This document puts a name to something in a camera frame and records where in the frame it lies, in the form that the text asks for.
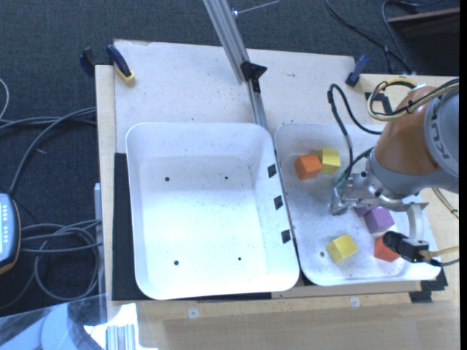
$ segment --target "white tray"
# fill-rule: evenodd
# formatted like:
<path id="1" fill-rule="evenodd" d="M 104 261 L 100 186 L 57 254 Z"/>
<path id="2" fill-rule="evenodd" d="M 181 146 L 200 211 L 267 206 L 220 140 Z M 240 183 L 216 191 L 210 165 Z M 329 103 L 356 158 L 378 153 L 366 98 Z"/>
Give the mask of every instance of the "white tray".
<path id="1" fill-rule="evenodd" d="M 144 294 L 166 300 L 276 292 L 296 283 L 296 251 L 265 129 L 141 123 L 128 132 L 126 152 L 136 282 Z"/>
<path id="2" fill-rule="evenodd" d="M 369 126 L 372 129 L 381 126 Z M 375 145 L 378 135 L 363 132 L 355 125 L 346 125 L 354 157 Z M 287 207 L 295 233 L 298 258 L 304 275 L 313 283 L 324 286 L 369 283 L 378 281 L 429 280 L 435 278 L 440 268 L 427 263 L 412 264 L 398 258 L 386 262 L 374 257 L 374 241 L 379 234 L 370 234 L 363 218 L 353 209 L 341 216 L 329 212 L 335 178 L 348 165 L 348 150 L 342 132 L 334 125 L 287 124 L 280 127 L 274 137 Z M 318 152 L 327 147 L 337 149 L 341 168 L 333 175 L 319 174 L 313 179 L 301 181 L 293 167 L 299 155 Z M 364 169 L 364 160 L 353 172 Z M 410 201 L 422 202 L 421 198 Z M 396 232 L 409 234 L 406 213 L 391 212 Z M 423 212 L 425 227 L 423 238 L 436 250 L 428 218 Z M 359 251 L 347 259 L 334 263 L 326 251 L 326 245 L 335 238 L 349 233 Z"/>

